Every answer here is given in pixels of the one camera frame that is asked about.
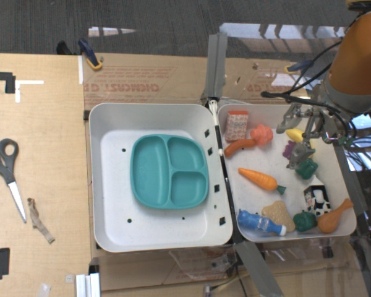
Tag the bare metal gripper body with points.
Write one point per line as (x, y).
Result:
(326, 121)

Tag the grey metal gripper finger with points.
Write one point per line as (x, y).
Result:
(300, 154)
(292, 117)

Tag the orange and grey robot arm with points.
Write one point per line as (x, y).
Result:
(355, 60)

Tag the purple toy grapes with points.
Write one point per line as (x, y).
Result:
(288, 150)

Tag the green toy pepper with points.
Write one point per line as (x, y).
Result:
(307, 169)

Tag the yellow toy banana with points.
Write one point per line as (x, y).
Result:
(294, 134)

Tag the pink lumpy toy food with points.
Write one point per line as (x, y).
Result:
(262, 134)

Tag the orange toy carrot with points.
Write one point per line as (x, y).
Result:
(259, 179)

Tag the cow print milk carton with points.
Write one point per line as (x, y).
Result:
(318, 201)

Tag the orange and white carton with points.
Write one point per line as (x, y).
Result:
(236, 125)

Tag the white plastic tray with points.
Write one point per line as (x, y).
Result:
(117, 190)
(256, 193)

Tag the orange toy sausage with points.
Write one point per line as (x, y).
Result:
(238, 146)

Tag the tan toy bread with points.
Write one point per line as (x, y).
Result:
(278, 215)

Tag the green toy broccoli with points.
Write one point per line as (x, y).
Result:
(304, 221)

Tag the orange toy chicken drumstick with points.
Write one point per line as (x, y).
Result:
(330, 220)

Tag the blue bottle white cap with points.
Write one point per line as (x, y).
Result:
(256, 222)

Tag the brown cardboard board red print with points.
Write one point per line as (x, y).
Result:
(148, 82)

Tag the teal divided plate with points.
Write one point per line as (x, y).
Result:
(151, 172)

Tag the tan cloth strip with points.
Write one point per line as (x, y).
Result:
(37, 220)

